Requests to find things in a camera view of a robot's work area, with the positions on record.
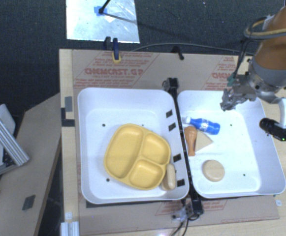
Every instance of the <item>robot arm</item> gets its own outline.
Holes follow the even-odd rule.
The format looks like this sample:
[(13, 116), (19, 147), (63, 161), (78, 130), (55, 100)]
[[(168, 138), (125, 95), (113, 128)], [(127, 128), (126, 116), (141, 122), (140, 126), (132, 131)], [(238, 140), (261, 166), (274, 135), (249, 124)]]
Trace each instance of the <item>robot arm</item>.
[[(255, 32), (254, 28), (262, 23), (263, 31)], [(270, 104), (279, 104), (280, 123), (274, 121), (271, 125), (265, 125), (266, 120), (260, 126), (269, 134), (278, 126), (284, 136), (272, 135), (286, 141), (286, 98), (275, 95), (280, 89), (286, 88), (286, 6), (274, 16), (258, 19), (246, 28), (244, 35), (242, 53), (235, 72), (228, 78), (227, 86), (231, 88), (224, 89), (221, 109), (235, 109), (237, 104), (254, 101), (257, 97)], [(248, 71), (244, 75), (237, 75), (245, 49), (251, 41), (260, 41), (258, 50), (249, 62)]]

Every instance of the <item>yellow divided plate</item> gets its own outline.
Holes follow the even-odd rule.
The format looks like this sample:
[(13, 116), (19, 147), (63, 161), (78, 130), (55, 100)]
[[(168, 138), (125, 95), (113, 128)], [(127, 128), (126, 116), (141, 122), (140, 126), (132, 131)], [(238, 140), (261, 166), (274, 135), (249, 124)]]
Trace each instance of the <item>yellow divided plate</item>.
[(170, 155), (170, 146), (163, 137), (141, 126), (125, 124), (108, 145), (104, 168), (129, 186), (150, 190), (161, 183)]

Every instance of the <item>metal bracket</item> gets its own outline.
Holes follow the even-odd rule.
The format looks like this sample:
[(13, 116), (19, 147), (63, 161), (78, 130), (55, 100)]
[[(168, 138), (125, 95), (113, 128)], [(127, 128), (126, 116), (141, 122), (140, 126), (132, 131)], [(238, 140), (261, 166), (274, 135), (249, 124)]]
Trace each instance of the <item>metal bracket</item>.
[(242, 104), (247, 100), (255, 101), (255, 90), (250, 87), (246, 75), (237, 75), (236, 80), (232, 82), (232, 88), (223, 90), (221, 109), (223, 111), (232, 110), (236, 105)]
[(171, 50), (171, 53), (177, 53), (179, 55), (179, 59), (184, 60), (184, 56), (183, 56), (181, 48), (179, 46), (174, 46)]
[(184, 204), (181, 210), (172, 215), (173, 220), (179, 220), (180, 222), (185, 222), (192, 217), (194, 217), (194, 213), (191, 203)]
[(184, 158), (185, 158), (185, 162), (186, 162), (187, 172), (188, 172), (188, 179), (189, 179), (189, 183), (190, 183), (189, 195), (191, 197), (192, 209), (193, 209), (194, 215), (201, 215), (201, 214), (203, 214), (204, 211), (203, 211), (203, 207), (202, 207), (201, 197), (196, 192), (196, 190), (193, 186), (193, 180), (192, 180), (192, 175), (191, 175), (191, 170), (190, 170), (190, 165), (189, 165), (189, 160), (188, 160), (188, 151), (187, 151), (187, 146), (186, 146), (186, 142), (184, 139), (182, 121), (181, 121), (181, 117), (180, 117), (180, 110), (179, 110), (178, 99), (177, 99), (178, 87), (179, 87), (179, 83), (178, 83), (177, 78), (168, 78), (167, 80), (165, 80), (162, 83), (162, 89), (165, 90), (166, 92), (168, 92), (169, 94), (171, 94), (173, 101), (174, 101), (175, 108), (176, 108), (178, 125), (179, 125), (180, 136), (181, 136), (181, 143), (182, 143)]
[(79, 222), (61, 223), (61, 236), (79, 236)]
[(281, 98), (278, 104), (279, 104), (280, 113), (281, 113), (280, 125), (282, 127), (285, 127), (286, 126), (286, 98)]

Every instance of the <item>blue clamp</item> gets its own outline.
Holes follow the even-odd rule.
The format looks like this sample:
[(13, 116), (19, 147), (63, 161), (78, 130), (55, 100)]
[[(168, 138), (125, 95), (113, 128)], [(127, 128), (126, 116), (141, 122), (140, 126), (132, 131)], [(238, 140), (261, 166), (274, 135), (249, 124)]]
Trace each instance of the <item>blue clamp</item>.
[(118, 39), (114, 38), (113, 39), (113, 52), (112, 52), (112, 59), (114, 63), (120, 63), (121, 62), (121, 56), (119, 53), (119, 43)]
[(107, 8), (105, 8), (105, 9), (103, 10), (103, 13), (99, 13), (99, 10), (100, 10), (100, 9), (101, 9), (101, 6), (95, 6), (95, 7), (94, 7), (94, 12), (95, 12), (95, 14), (96, 14), (97, 16), (105, 16), (105, 14), (108, 13)]

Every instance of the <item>cardboard sheet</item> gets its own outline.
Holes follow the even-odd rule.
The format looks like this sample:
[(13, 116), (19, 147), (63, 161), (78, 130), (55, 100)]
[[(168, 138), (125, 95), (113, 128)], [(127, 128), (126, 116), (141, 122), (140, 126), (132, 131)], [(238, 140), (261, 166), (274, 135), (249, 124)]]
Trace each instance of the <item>cardboard sheet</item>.
[[(133, 232), (175, 228), (172, 215), (180, 201), (146, 204), (95, 206), (86, 202), (80, 190), (79, 125), (77, 95), (86, 87), (161, 89), (168, 77), (177, 77), (182, 90), (223, 90), (235, 69), (232, 56), (121, 52), (122, 62), (114, 64), (110, 51), (74, 50), (71, 64), (75, 111), (78, 208), (81, 235)], [(204, 214), (190, 226), (278, 219), (273, 196), (242, 197), (203, 201)]]

